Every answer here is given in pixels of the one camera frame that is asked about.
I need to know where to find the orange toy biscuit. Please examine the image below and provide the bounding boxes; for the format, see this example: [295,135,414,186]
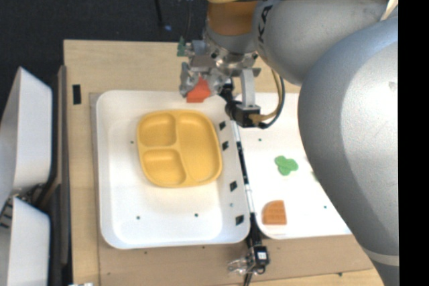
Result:
[261,199,288,226]

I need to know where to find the black block with thin wires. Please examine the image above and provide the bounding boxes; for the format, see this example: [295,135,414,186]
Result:
[248,244,269,266]

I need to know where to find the orange-red toy pizza slice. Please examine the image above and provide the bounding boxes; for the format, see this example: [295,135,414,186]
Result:
[186,76,211,104]

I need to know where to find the yellow divided plate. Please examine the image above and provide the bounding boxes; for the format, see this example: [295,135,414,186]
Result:
[135,109,224,189]

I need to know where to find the black cylinder on white bracket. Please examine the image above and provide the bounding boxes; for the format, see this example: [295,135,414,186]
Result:
[224,68,262,129]

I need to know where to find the thin black and white rod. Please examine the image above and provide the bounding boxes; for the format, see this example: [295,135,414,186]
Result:
[219,84,261,247]

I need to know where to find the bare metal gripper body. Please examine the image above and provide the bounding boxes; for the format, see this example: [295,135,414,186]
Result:
[182,40,262,80]

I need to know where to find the white plastic tray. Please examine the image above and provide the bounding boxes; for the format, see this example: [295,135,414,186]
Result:
[233,92,353,241]
[95,89,252,251]

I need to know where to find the green toy grapes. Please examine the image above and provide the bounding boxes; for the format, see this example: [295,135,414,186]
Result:
[273,155,300,176]

